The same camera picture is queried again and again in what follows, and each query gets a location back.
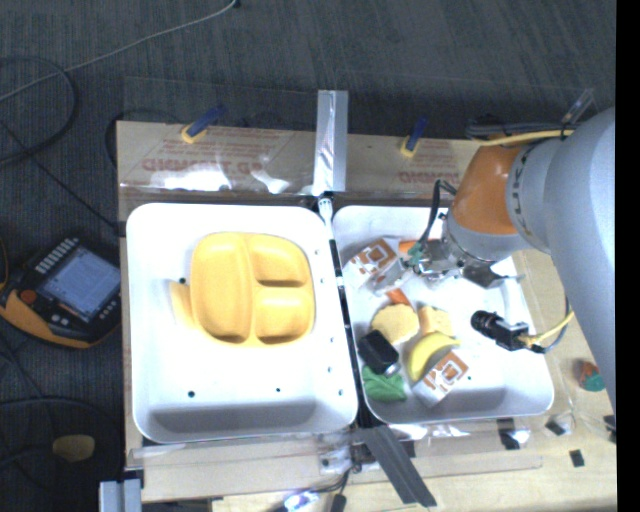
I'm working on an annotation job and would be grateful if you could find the green leaf toy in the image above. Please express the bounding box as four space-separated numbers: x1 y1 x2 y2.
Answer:
361 365 409 404

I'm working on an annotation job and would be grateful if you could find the brown cardboard board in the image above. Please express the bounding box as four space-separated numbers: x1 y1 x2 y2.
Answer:
115 119 617 504

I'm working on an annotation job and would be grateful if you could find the white and orange carton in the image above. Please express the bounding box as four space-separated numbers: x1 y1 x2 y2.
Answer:
344 238 407 295
412 349 471 409

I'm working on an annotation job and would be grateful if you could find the pale yellow bread slice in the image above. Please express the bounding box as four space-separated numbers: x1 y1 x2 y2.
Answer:
417 304 455 337

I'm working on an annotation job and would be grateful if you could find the black cylinder on white bracket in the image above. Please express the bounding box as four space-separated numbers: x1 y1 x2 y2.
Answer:
469 273 531 352

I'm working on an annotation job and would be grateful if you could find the orange and green toy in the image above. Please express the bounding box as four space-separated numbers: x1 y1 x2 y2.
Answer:
572 359 606 392

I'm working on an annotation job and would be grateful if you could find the yellow divided plate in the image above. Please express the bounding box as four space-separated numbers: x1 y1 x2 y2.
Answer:
189 231 317 346

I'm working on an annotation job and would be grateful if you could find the white plastic tray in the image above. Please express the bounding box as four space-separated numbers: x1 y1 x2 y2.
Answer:
331 204 556 426
124 202 360 445

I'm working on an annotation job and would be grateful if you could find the black can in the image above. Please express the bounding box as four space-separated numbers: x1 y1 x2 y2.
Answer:
356 329 401 376

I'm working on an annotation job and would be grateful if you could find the yellow round lump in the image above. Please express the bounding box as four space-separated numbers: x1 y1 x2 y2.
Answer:
52 434 96 462

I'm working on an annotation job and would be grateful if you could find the yellow banana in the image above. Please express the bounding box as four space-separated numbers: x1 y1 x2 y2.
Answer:
407 331 461 382

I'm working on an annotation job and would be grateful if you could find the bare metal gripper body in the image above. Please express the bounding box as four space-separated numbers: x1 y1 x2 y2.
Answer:
412 238 467 279

